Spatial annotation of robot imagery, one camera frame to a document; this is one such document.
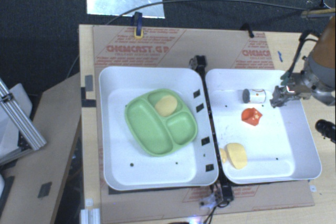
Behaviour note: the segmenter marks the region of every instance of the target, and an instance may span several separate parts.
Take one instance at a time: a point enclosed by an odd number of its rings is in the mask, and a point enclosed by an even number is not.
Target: metal can
[[[245,104],[261,104],[266,101],[266,92],[264,89],[245,89],[243,91],[243,102]]]

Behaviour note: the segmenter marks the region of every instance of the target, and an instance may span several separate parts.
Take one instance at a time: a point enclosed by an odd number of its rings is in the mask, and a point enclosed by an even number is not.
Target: green plate
[[[154,106],[165,95],[177,99],[177,108],[168,117],[160,116]],[[142,148],[153,156],[165,156],[186,146],[197,135],[197,123],[179,95],[158,89],[133,99],[125,109],[131,133]]]

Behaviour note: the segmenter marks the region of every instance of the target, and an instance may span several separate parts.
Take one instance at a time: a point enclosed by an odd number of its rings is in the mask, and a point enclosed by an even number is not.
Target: black clip
[[[243,31],[247,30],[250,38],[254,38],[254,34],[252,32],[252,28],[250,27],[250,25],[248,23],[244,23],[242,25],[242,27],[240,28],[240,30],[243,30]]]
[[[142,29],[142,13],[135,12],[131,19],[131,26],[136,26],[134,29],[134,37],[136,39],[143,38],[143,29]]]
[[[198,72],[198,69],[205,69],[207,66],[206,57],[204,55],[196,55],[189,61],[189,68]]]
[[[10,101],[13,98],[14,98],[14,96],[13,96],[12,93],[6,94],[5,96],[1,96],[0,103],[1,102],[7,103],[8,101]]]

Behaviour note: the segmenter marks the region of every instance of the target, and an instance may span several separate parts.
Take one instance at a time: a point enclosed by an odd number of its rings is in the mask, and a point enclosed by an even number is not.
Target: blue tape
[[[280,62],[283,62],[282,57],[281,57],[281,52],[278,51],[278,55],[279,55]]]

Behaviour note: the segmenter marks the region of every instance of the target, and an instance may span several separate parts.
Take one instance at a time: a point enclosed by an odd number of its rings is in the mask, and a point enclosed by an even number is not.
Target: black cable
[[[203,221],[203,224],[211,224],[212,217],[214,216],[214,212],[215,212],[216,208],[217,208],[217,206],[215,206],[215,207],[212,209],[211,213],[210,213],[210,214],[207,216],[207,218]]]
[[[69,78],[69,76],[70,76],[70,74],[71,74],[73,68],[75,67],[75,64],[76,64],[76,62],[78,61],[78,59],[79,59],[79,55],[78,55],[78,56],[75,58],[75,60],[73,61],[72,65],[71,65],[71,67],[70,67],[70,69],[69,69],[69,72],[68,72],[68,74],[67,74],[67,76],[66,76],[66,79]]]
[[[295,53],[295,56],[294,56],[293,63],[292,63],[292,65],[290,66],[290,68],[288,69],[288,71],[286,72],[288,78],[290,78],[290,76],[292,75],[292,73],[293,73],[293,71],[294,71],[294,67],[295,67],[295,64],[296,64],[296,62],[297,62],[297,60],[298,60],[298,58],[299,58],[300,51],[301,51],[301,49],[303,48],[303,46],[304,46],[304,44],[306,43],[306,41],[315,41],[315,42],[317,42],[317,40],[315,40],[315,39],[312,39],[312,38],[306,38],[306,37],[308,37],[308,36],[311,35],[311,34],[314,35],[314,36],[316,36],[316,37],[320,37],[320,34],[319,34],[319,33],[317,33],[317,32],[314,31],[314,30],[311,30],[311,29],[309,29],[309,30],[305,30],[305,31],[301,34],[301,36],[300,36],[300,38],[299,38],[300,43],[299,43],[299,46],[298,46],[298,48],[297,48],[297,50],[296,50],[296,53]]]
[[[291,7],[291,6],[284,6],[284,5],[277,5],[277,4],[271,4],[271,3],[265,3],[265,2],[259,2],[259,1],[252,1],[252,0],[168,0],[168,1],[160,1],[160,2],[154,2],[149,3],[146,5],[142,5],[140,7],[136,7],[133,9],[128,10],[127,12],[122,13],[121,15],[117,16],[116,18],[111,19],[106,23],[106,25],[109,25],[110,23],[114,22],[115,20],[121,18],[122,16],[135,12],[142,8],[147,8],[155,5],[161,5],[161,4],[169,4],[169,3],[181,3],[181,2],[200,2],[200,1],[222,1],[222,2],[242,2],[242,3],[250,3],[250,4],[258,4],[258,5],[265,5],[265,6],[271,6],[271,7],[278,7],[278,8],[287,8],[287,9],[295,9],[295,10],[305,10],[304,8],[298,8],[298,7]]]
[[[219,204],[219,205],[217,205],[219,208],[225,208],[225,207],[227,207],[228,205],[229,205],[229,201],[226,203],[226,204],[224,204],[224,205],[222,205],[222,204]]]
[[[214,187],[216,186],[216,183],[215,184],[212,184],[209,186],[210,190],[211,190],[211,193],[214,193]]]

